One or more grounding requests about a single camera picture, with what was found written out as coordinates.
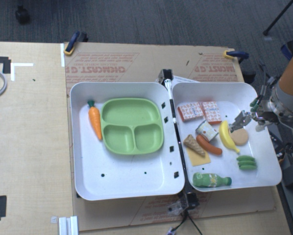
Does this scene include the thin black and white rod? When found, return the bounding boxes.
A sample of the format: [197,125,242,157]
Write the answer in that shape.
[164,79,189,196]

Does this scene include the round tan biscuit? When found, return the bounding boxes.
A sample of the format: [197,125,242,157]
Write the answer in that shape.
[229,128,249,146]

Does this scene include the white paper sheet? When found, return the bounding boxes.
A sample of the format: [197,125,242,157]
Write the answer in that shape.
[171,75,201,84]

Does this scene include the black block with thin wires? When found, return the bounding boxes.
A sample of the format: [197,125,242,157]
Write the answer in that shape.
[158,69,174,84]
[176,191,200,211]

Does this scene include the orange sausage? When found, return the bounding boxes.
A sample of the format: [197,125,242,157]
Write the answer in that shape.
[195,134,223,156]

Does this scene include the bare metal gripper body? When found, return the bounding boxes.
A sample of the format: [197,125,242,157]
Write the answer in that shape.
[249,97,293,131]

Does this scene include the black chair caster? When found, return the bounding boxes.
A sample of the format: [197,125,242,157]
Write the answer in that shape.
[15,4,31,24]

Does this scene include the green bottle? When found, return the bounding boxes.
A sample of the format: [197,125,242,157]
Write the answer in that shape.
[192,172,233,188]

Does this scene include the brown cardboard board red print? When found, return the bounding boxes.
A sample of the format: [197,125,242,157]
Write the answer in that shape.
[64,42,277,233]

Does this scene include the brown ice cream cone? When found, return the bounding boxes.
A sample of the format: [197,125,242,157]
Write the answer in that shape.
[183,134,206,158]

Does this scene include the orange carrot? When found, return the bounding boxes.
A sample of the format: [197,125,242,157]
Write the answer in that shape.
[87,99,103,141]

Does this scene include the small white and orange can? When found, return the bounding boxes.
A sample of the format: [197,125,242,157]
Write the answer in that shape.
[195,119,220,142]

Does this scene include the green pea pods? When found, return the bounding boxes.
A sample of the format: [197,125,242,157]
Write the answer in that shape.
[236,155,258,171]

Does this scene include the black stand leg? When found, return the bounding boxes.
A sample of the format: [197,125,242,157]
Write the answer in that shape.
[262,0,293,37]

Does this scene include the yellow banana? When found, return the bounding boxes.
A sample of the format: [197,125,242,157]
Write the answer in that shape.
[219,120,241,154]

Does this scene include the white plastic tray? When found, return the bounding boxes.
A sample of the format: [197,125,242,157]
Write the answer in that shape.
[171,82,283,193]
[69,82,186,202]

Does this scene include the green divided plate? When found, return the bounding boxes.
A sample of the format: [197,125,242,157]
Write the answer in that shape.
[100,97,165,156]

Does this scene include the orange and white carton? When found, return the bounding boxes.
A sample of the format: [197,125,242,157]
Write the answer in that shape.
[201,101,222,125]
[177,101,205,122]

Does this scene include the yellow cheese slice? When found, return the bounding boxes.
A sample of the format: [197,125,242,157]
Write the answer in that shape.
[186,145,212,167]

